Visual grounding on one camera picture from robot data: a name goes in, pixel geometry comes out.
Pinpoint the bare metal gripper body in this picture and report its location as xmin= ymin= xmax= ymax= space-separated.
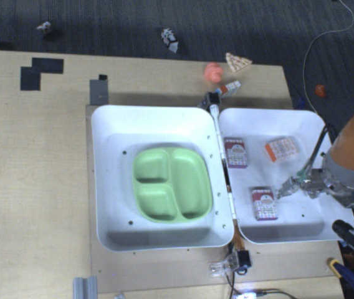
xmin=300 ymin=168 xmax=353 ymax=206

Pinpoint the red printed carton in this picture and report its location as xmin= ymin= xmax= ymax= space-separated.
xmin=224 ymin=137 xmax=249 ymax=169
xmin=251 ymin=186 xmax=279 ymax=222

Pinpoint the white plastic tray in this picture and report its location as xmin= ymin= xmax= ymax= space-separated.
xmin=90 ymin=104 xmax=236 ymax=253
xmin=218 ymin=107 xmax=348 ymax=245

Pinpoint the orange and white carton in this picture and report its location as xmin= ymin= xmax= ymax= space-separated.
xmin=264 ymin=136 xmax=299 ymax=163

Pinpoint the thin black and white rod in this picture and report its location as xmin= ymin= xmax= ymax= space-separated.
xmin=209 ymin=103 xmax=244 ymax=252

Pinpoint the green divided plate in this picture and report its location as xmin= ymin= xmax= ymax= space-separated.
xmin=132 ymin=146 xmax=213 ymax=224

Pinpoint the red and white carton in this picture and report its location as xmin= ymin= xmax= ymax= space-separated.
xmin=215 ymin=80 xmax=242 ymax=99

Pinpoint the toy pizza slice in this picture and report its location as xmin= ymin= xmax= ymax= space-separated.
xmin=225 ymin=52 xmax=253 ymax=74

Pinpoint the pink toy shrimp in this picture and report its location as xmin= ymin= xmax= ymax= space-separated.
xmin=203 ymin=62 xmax=224 ymax=84

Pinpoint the black and white carton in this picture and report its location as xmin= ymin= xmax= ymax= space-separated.
xmin=160 ymin=27 xmax=179 ymax=54

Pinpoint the small white printed carton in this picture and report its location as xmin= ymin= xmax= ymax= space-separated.
xmin=36 ymin=21 xmax=52 ymax=37

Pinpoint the black cylinder on white bracket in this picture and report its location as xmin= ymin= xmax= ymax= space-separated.
xmin=332 ymin=202 xmax=354 ymax=252

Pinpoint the black block with thin wires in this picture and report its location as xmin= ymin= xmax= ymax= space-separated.
xmin=206 ymin=92 xmax=222 ymax=106
xmin=236 ymin=249 xmax=253 ymax=270

